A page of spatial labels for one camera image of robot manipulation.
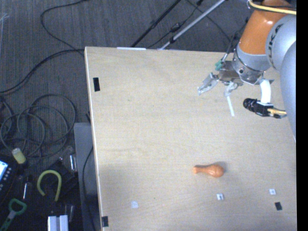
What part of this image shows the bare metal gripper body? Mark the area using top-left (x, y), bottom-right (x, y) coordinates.
top-left (218, 59), bottom-right (264, 86)

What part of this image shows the pale wood board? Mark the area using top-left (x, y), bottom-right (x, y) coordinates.
top-left (84, 46), bottom-right (297, 231)

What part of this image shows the orange pear-shaped toy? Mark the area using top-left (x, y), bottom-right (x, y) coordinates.
top-left (192, 164), bottom-right (225, 179)

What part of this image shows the pale yellow small bottle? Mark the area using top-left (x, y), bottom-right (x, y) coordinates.
top-left (12, 147), bottom-right (27, 165)

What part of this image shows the black cylinder on white bracket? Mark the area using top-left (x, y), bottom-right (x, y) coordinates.
top-left (243, 79), bottom-right (275, 117)

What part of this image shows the yellow-green curved handle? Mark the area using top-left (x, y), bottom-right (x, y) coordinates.
top-left (36, 169), bottom-right (63, 202)

